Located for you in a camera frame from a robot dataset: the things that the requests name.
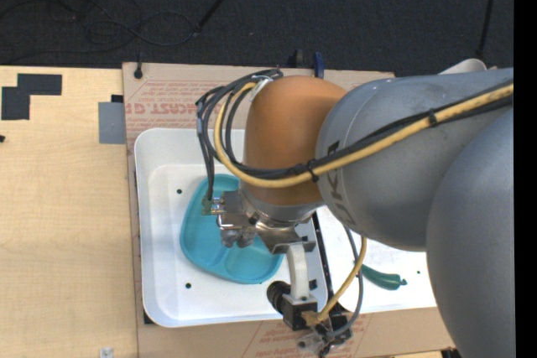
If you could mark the white plastic tray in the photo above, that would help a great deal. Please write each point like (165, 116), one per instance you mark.
(163, 222)

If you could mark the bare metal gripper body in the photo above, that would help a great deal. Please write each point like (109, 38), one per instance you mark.
(236, 210)

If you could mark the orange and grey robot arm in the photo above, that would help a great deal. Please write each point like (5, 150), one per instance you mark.
(390, 163)

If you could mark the thin black rod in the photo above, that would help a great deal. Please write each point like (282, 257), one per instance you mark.
(324, 260)

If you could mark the brown cardboard board red print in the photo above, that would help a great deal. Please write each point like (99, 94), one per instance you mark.
(176, 105)

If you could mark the black cylinder on white bracket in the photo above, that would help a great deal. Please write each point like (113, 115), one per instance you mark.
(298, 264)

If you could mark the blue divided plate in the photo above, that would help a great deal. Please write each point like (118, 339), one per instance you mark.
(201, 230)

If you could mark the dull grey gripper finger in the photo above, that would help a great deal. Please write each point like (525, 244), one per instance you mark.
(247, 238)
(228, 238)

